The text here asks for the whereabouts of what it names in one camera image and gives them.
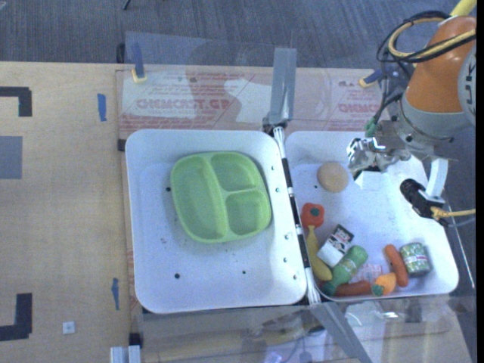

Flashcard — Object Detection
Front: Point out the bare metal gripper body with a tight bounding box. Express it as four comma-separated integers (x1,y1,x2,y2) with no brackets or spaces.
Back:
372,119,455,163

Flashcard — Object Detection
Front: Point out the tan bread roll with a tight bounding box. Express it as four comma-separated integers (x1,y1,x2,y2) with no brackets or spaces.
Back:
316,160,350,194

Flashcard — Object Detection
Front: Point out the white plastic tray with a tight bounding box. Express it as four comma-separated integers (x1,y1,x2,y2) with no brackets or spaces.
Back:
284,130,461,303
124,128,309,315

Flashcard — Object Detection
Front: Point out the red bell pepper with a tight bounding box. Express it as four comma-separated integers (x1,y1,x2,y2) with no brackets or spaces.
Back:
300,202,326,229

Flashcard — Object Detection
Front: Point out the white and black carton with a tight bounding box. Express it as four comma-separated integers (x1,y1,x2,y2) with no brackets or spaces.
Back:
315,223,355,268

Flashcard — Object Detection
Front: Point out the green can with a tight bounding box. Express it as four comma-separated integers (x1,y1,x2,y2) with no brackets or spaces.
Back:
399,242,433,278

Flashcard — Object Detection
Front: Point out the orange carrot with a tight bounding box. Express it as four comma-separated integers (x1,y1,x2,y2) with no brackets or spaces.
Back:
334,280,385,298
383,244,410,288

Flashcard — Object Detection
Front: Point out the green plastic bottle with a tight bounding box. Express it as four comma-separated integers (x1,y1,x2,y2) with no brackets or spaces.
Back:
321,244,369,297

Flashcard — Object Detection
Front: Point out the white and red packet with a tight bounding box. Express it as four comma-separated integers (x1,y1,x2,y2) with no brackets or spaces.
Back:
349,263,384,284

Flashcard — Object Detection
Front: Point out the yellow banana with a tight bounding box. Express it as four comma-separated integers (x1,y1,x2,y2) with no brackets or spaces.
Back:
306,225,334,282

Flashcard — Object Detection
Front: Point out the orange yellow pepper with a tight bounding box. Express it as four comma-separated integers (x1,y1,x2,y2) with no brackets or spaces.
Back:
374,271,398,295

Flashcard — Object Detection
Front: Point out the brown cardboard board red print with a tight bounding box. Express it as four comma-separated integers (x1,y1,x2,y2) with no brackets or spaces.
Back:
115,64,394,349

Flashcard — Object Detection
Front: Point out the green divided plate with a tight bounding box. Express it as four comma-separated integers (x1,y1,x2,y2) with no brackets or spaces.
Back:
169,150,274,245

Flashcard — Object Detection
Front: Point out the black cylinder on white bracket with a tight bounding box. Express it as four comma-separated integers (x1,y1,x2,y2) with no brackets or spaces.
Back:
399,157,450,219

